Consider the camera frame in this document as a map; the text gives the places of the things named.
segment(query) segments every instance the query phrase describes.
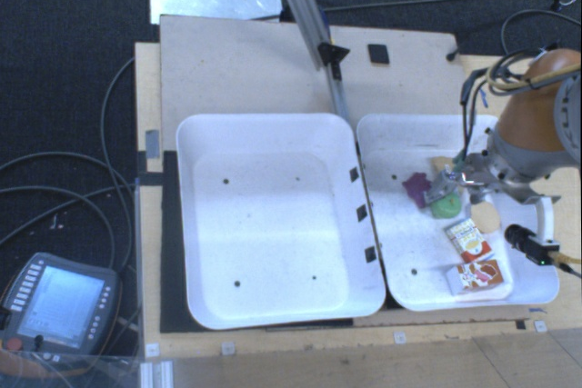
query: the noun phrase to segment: red button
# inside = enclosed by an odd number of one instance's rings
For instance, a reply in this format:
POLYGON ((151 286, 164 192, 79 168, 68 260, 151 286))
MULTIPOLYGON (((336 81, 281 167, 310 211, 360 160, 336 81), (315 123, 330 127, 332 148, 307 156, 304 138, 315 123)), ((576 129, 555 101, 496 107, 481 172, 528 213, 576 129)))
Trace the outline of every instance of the red button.
POLYGON ((20 338, 10 338, 6 342, 6 349, 8 351, 22 351, 24 344, 20 338))

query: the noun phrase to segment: screen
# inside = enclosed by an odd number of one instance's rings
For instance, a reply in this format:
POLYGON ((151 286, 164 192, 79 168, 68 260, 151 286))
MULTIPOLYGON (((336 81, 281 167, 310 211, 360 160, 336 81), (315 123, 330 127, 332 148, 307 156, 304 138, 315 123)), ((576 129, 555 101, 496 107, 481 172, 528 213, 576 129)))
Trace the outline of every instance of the screen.
POLYGON ((92 276, 47 266, 18 332, 80 348, 104 283, 92 276))

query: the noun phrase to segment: small box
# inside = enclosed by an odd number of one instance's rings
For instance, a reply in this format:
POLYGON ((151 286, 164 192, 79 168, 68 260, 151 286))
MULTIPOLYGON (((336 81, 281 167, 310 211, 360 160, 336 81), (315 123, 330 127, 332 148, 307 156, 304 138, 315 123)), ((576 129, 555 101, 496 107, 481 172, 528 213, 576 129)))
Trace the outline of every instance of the small box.
POLYGON ((445 232, 466 263, 486 260, 493 256, 491 246, 470 218, 449 226, 445 232))
POLYGON ((495 259, 457 265, 448 271, 447 280, 454 295, 491 289, 504 281, 495 259))

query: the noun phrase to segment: white plastic tray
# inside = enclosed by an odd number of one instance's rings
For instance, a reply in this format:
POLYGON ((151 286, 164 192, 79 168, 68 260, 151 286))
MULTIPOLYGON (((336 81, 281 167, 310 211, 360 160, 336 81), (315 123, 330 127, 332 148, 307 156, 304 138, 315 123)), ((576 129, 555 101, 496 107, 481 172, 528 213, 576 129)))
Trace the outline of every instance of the white plastic tray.
POLYGON ((366 194, 345 121, 195 115, 177 130, 177 152, 187 299, 199 323, 219 330, 381 307, 386 284, 370 216, 358 220, 366 194))
MULTIPOLYGON (((485 149, 487 127, 496 119, 479 116, 471 152, 485 149)), ((503 232, 510 224, 537 229, 535 207, 524 206, 504 194, 490 202, 501 217, 501 227, 486 235, 506 282, 478 293, 453 296, 445 273, 462 263, 444 228, 469 217, 464 208, 454 219, 435 219, 430 209, 419 209, 402 182, 414 172, 434 178, 430 159, 454 157, 463 145, 462 120, 455 115, 371 114, 357 128, 366 185, 373 205, 376 232, 386 268, 388 288, 404 307, 429 311, 481 305, 547 303, 559 288, 554 267, 540 267, 510 248, 503 232)))

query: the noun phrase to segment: black floor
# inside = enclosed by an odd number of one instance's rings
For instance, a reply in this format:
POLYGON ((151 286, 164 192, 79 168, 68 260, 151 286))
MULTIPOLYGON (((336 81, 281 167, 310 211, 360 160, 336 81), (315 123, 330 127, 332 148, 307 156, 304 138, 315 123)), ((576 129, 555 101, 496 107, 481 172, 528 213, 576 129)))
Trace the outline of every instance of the black floor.
MULTIPOLYGON (((318 0, 324 8, 402 0, 318 0)), ((437 4, 360 8, 329 12, 335 25, 441 31, 457 36, 461 53, 499 55, 499 29, 523 9, 547 9, 552 0, 464 0, 437 4)), ((135 42, 156 41, 149 0, 0 0, 0 165, 43 151, 68 151, 104 159, 100 115, 117 70, 135 42)), ((580 20, 580 2, 563 9, 580 20)), ((559 42, 580 49, 579 27, 555 17, 524 17, 507 29, 510 49, 559 42)), ((131 72, 114 88, 105 139, 115 168, 129 181, 136 174, 135 99, 131 72)), ((0 171, 0 241, 19 225, 68 200, 46 192, 6 192, 26 185, 58 186, 88 193, 111 185, 102 167, 71 157, 47 157, 0 171)), ((115 194, 95 198, 115 231, 115 266, 128 246, 125 215, 115 194)), ((46 251, 90 264, 107 264, 111 246, 98 216, 72 206, 31 225, 0 245, 0 290, 27 259, 46 251)), ((121 313, 135 310, 133 268, 125 283, 121 313)), ((125 338, 111 353, 131 353, 125 338)))

